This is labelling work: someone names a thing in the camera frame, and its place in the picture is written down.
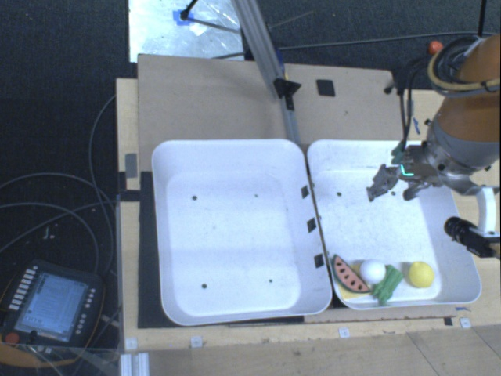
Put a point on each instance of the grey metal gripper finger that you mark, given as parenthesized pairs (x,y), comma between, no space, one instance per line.
(417,189)
(385,178)

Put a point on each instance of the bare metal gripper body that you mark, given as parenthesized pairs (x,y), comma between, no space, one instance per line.
(444,174)

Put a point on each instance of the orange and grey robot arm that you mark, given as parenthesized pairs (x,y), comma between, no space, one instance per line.
(473,120)

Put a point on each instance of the white plastic tray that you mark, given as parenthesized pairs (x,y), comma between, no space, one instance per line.
(383,229)
(235,233)

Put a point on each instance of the yellow lemon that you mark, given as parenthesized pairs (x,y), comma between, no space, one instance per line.
(421,274)

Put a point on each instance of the white ball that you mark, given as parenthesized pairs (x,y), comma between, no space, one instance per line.
(372,271)

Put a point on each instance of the green beans bundle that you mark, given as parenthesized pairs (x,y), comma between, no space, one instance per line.
(386,286)

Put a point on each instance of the red watermelon slice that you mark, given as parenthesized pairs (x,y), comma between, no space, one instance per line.
(348,277)

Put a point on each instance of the yellow flat square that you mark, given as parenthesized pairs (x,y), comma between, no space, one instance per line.
(350,294)

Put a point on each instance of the brown cardboard board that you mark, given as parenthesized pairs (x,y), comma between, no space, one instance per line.
(219,100)

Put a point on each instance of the black cylinder on white bracket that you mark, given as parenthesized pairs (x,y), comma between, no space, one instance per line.
(469,235)

